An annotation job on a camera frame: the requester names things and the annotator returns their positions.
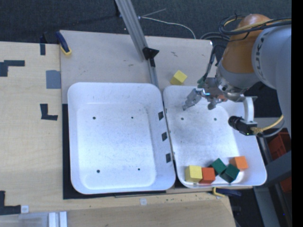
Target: wooden block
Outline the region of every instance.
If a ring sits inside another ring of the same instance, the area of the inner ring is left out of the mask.
[[[185,75],[180,70],[177,70],[175,75],[170,80],[170,83],[173,85],[182,85],[186,78],[187,78],[187,75]]]
[[[198,183],[202,179],[202,168],[200,166],[189,165],[185,169],[185,181]]]
[[[228,183],[231,183],[237,178],[239,171],[240,170],[238,168],[232,164],[229,164],[226,169],[220,174],[220,177]]]
[[[211,184],[216,180],[213,167],[202,167],[202,180],[199,183]]]
[[[240,171],[248,168],[245,156],[234,157],[230,160],[229,163],[238,168]]]
[[[226,169],[226,165],[220,158],[216,159],[209,167],[214,168],[214,173],[216,176]]]

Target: wooden table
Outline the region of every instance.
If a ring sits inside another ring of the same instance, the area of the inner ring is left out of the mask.
[[[195,63],[201,65],[203,75],[212,48],[209,41],[159,37],[150,37],[148,41],[167,48],[166,53],[173,58],[175,51],[169,48],[172,42],[185,47],[194,43],[201,54]],[[46,88],[46,71],[62,71],[62,53],[56,44],[46,44],[45,52],[41,55],[40,44],[0,43],[0,62],[25,61],[24,67],[9,66],[8,76],[0,77],[0,190],[6,191],[6,206],[25,205],[30,213],[67,211],[71,226],[84,223],[86,226],[96,223],[102,223],[100,226],[121,226],[122,223],[123,226],[235,226],[228,198],[205,192],[211,188],[193,191],[173,187],[165,194],[64,200],[64,95],[60,88]],[[183,60],[182,53],[177,56],[179,61]],[[166,80],[162,85],[169,84],[179,68],[176,62],[166,73],[161,73]],[[189,78],[185,85],[193,82],[196,83],[196,78]],[[48,114],[57,115],[57,120],[41,119],[40,104],[48,104]]]

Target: metal frame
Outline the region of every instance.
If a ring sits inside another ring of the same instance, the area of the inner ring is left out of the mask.
[[[288,205],[280,185],[280,181],[291,176],[292,173],[291,151],[273,161],[265,138],[259,138],[259,145],[260,150],[263,152],[264,160],[267,162],[267,180],[263,185],[254,187],[253,189],[263,219],[263,224],[265,227],[280,226],[269,191],[269,187],[274,187],[284,212],[287,227],[292,227],[292,210]]]
[[[48,227],[67,227],[67,212],[48,213]]]
[[[126,28],[133,40],[136,50],[141,58],[141,60],[148,61],[148,68],[150,71],[151,83],[159,87],[156,69],[154,67],[153,58],[146,59],[143,53],[144,48],[148,48],[147,42],[145,40],[139,19],[134,10],[131,0],[115,0],[119,11],[121,13],[122,19],[126,25]]]

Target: black bracket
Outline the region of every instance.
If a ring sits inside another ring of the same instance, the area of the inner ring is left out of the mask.
[[[145,59],[150,60],[151,66],[156,67],[154,57],[159,53],[159,51],[148,47],[144,47],[142,51]]]
[[[121,13],[119,11],[118,5],[115,0],[114,0],[114,6],[115,6],[115,11],[116,11],[116,16],[121,17]]]
[[[21,205],[4,206],[5,191],[0,191],[0,215],[20,214]]]
[[[46,33],[44,32],[41,36],[40,36],[40,44],[48,44],[48,40],[46,38]]]

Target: black cable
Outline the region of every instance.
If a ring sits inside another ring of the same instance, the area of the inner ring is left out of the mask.
[[[211,38],[223,39],[227,41],[229,40],[229,36],[222,35],[219,32],[209,32],[200,37],[201,40],[211,39]]]
[[[246,29],[246,30],[229,31],[229,30],[224,29],[224,27],[226,26],[227,23],[236,21],[238,19],[242,19],[244,17],[245,16],[240,15],[240,16],[230,16],[228,18],[222,19],[221,22],[219,23],[219,27],[218,27],[220,34],[222,34],[222,35],[240,35],[243,33],[249,33],[249,32],[257,31],[257,30],[264,30],[266,28],[271,28],[271,27],[276,27],[276,26],[289,25],[292,23],[291,18],[284,17],[284,18],[271,19],[269,21],[264,22],[264,24],[257,25],[256,27]]]
[[[225,49],[225,46],[220,45],[220,44],[216,44],[216,45],[213,46],[212,52],[211,52],[211,54],[210,54],[210,59],[209,59],[207,71],[206,71],[206,73],[204,74],[204,76],[202,76],[202,78],[203,78],[204,80],[206,80],[206,78],[207,78],[207,76],[208,76],[208,73],[209,73],[209,71],[210,71],[210,67],[211,67],[211,65],[214,63],[214,58],[215,58],[214,55],[215,55],[215,50],[216,50],[217,47],[222,47],[222,48]]]
[[[249,35],[249,33],[246,33],[246,35],[241,38],[241,39],[236,39],[236,40],[230,40],[229,42],[234,42],[234,41],[239,41],[239,40],[245,40],[247,38],[247,36]]]

